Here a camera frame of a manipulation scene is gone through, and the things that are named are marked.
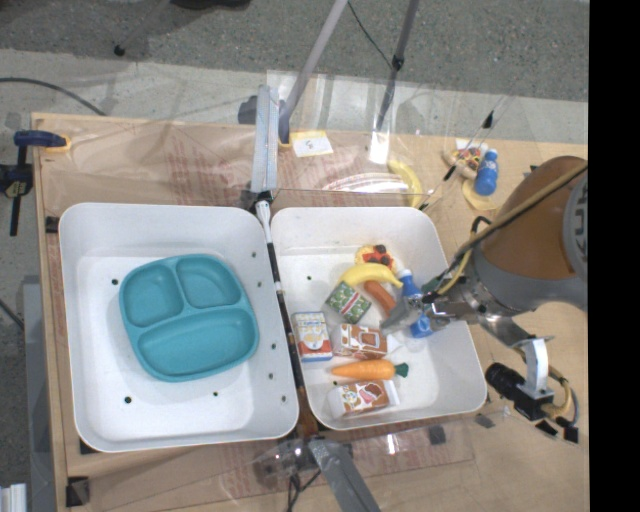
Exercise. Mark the yellow pizza slice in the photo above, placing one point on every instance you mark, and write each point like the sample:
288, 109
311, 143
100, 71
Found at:
372, 256

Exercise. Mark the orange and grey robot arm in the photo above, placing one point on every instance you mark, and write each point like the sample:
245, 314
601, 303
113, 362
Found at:
530, 235

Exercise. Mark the white plastic tray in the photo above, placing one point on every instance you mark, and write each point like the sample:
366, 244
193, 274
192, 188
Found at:
100, 325
440, 370

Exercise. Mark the orange carrot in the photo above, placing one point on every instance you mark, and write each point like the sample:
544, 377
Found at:
365, 370

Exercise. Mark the yellow banana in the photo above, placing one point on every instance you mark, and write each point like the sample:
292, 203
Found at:
367, 274

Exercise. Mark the orange sausage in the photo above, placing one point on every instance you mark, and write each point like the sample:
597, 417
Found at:
381, 297

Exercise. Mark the blue and white carton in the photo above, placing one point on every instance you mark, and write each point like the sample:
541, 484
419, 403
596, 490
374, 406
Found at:
311, 337

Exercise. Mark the brown cardboard board red print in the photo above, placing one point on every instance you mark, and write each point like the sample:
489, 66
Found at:
150, 165

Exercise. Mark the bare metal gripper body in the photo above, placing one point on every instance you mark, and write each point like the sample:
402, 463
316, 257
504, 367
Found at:
460, 307

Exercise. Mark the blue bottle with white label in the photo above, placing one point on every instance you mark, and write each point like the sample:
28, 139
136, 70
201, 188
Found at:
410, 289

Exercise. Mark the thin black and white rod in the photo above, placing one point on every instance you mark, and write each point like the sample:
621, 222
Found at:
281, 300

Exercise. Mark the black cylinder on white bracket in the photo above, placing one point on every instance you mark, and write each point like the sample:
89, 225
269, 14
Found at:
520, 390

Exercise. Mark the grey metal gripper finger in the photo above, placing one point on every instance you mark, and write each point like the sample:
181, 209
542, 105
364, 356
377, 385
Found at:
402, 317
437, 316

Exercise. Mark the green and white carton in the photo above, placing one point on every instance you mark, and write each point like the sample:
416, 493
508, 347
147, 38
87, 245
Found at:
347, 302

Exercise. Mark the blue divided plate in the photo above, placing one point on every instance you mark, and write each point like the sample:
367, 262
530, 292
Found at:
190, 345

